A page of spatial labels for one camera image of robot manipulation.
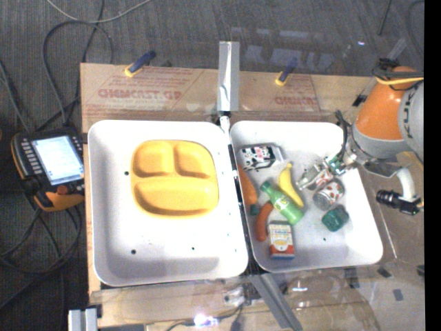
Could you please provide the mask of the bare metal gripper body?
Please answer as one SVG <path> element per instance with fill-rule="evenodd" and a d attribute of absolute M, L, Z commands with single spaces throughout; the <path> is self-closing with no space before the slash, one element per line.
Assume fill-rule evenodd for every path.
<path fill-rule="evenodd" d="M 352 170 L 356 165 L 364 165 L 367 162 L 367 153 L 364 152 L 357 143 L 346 143 L 341 151 L 334 156 L 326 157 L 325 167 L 334 176 L 341 176 L 348 170 Z"/>

